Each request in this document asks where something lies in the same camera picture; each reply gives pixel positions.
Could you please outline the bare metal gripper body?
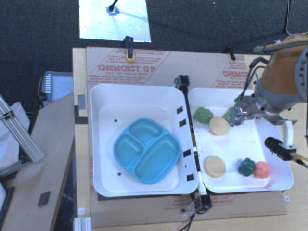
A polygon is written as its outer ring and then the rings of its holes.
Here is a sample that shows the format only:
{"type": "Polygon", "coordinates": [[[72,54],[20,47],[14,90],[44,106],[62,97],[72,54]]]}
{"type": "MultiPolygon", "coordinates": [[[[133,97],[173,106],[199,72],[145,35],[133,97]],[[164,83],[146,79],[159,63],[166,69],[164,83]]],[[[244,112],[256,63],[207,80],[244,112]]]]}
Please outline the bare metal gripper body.
{"type": "Polygon", "coordinates": [[[230,114],[230,126],[239,126],[246,120],[261,119],[266,113],[259,109],[253,97],[237,97],[230,114]]]}

